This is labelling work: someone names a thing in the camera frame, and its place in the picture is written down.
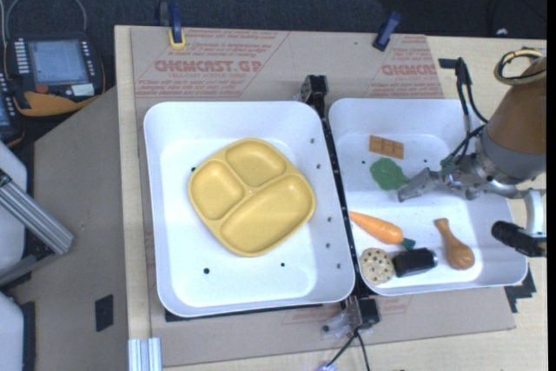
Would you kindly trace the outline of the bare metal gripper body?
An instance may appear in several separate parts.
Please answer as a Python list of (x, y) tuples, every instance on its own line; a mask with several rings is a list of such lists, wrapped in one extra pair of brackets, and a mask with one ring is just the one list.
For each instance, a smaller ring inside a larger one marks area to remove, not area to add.
[(440, 177), (451, 190), (463, 192), (468, 200), (489, 193), (508, 199), (522, 198), (519, 185), (533, 180), (531, 175), (507, 173), (486, 155), (472, 153), (447, 156), (440, 162)]

